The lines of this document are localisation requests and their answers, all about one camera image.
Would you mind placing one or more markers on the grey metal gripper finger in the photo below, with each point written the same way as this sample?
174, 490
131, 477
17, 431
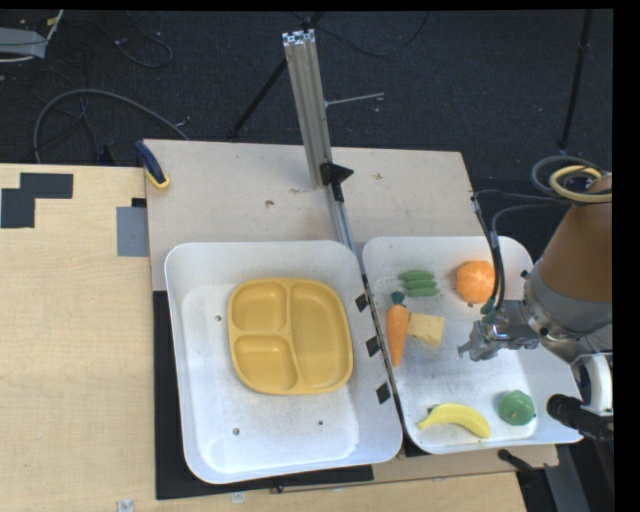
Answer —
472, 340
489, 354

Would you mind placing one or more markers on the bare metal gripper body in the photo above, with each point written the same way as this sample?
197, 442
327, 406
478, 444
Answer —
520, 332

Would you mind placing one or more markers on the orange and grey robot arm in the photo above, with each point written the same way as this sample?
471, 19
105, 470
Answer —
580, 250

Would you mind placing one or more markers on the white plastic tray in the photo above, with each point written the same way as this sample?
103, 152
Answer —
460, 380
280, 425

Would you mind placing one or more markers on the yellow cheese wedge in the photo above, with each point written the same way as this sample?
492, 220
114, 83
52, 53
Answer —
427, 328

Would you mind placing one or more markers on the orange mandarin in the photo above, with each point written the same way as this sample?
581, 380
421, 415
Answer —
474, 281

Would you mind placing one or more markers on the green round toy fruit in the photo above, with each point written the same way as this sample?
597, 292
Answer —
516, 408

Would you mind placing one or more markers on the yellow banana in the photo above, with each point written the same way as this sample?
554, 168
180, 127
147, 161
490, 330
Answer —
457, 416

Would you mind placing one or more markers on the orange carrot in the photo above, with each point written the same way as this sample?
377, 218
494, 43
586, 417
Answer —
397, 330

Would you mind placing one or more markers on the green pea pods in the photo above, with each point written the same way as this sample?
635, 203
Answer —
419, 283

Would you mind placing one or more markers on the yellow divided plate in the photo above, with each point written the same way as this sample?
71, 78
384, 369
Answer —
290, 335

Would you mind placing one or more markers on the pale wood board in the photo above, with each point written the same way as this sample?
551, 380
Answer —
250, 200

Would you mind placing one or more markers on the black cylinder on white bracket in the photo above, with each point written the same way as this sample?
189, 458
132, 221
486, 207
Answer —
575, 412

